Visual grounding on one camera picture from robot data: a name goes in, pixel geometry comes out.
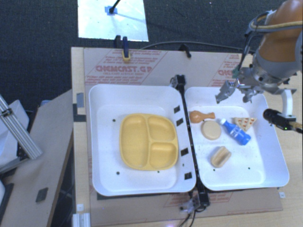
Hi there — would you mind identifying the orange toy chicken drumstick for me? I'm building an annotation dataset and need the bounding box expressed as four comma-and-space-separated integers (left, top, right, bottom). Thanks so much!
189, 110, 216, 124

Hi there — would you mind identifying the yellow divided plate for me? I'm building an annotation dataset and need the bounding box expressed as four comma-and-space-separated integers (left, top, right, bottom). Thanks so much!
119, 113, 179, 171

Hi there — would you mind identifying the toy pizza slice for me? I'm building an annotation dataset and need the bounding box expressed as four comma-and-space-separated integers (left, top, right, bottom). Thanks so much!
232, 117, 258, 131

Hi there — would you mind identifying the black cylinder on white bracket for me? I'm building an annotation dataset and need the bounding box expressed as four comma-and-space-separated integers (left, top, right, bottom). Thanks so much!
263, 89, 297, 130

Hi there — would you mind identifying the white plastic tray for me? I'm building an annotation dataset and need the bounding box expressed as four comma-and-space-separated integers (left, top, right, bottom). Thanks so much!
184, 87, 290, 192
88, 84, 197, 197

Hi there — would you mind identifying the brown cardboard board red print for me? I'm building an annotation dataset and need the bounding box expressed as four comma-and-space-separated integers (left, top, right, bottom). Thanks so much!
83, 47, 284, 227

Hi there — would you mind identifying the thin black rod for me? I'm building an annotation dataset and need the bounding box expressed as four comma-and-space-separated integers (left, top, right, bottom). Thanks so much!
178, 75, 206, 205

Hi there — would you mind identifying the blue plastic bottle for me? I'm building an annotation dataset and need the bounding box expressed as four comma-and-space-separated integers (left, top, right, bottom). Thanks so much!
220, 118, 251, 146

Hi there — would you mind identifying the round tan biscuit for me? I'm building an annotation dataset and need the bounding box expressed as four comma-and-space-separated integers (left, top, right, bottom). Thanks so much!
201, 120, 222, 141

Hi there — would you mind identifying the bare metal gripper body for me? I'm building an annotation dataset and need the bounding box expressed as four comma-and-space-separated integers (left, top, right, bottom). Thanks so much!
237, 66, 291, 95

